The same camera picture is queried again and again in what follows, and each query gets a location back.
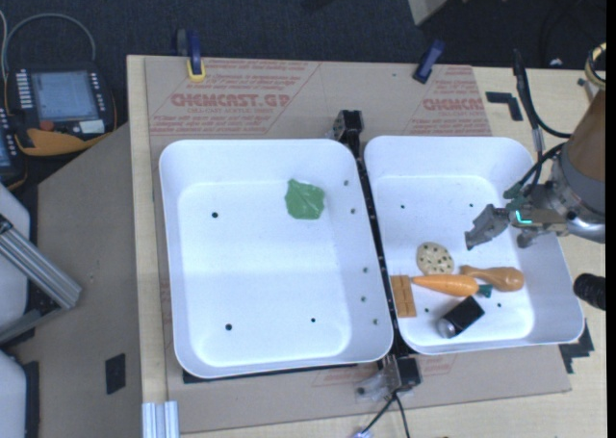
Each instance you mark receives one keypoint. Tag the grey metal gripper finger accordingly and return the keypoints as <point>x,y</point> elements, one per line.
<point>491,215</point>
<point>476,238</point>

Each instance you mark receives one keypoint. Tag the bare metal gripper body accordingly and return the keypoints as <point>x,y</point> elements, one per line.
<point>548,217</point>

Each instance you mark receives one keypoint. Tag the tan chocolate chip biscuit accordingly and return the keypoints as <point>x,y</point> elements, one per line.
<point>434,259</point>

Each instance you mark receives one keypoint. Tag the brown chicken drumstick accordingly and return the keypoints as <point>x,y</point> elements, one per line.
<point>505,277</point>

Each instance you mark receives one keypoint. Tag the orange carrot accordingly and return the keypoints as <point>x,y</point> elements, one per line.
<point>445,284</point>

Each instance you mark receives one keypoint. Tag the white plastic tray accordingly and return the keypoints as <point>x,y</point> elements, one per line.
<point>443,186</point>
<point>260,277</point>

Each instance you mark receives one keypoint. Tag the black bottle silver cap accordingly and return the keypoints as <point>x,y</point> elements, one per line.
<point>464,316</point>

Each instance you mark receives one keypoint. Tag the orange square cracker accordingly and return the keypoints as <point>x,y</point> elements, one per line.
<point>403,299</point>

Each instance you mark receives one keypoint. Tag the green lettuce leaf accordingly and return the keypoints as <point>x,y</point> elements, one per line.
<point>304,200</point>

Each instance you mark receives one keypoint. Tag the brown cardboard board red print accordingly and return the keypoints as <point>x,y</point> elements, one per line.
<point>269,99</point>

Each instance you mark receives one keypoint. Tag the black cylinder on white bracket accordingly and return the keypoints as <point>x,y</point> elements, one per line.
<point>592,288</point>

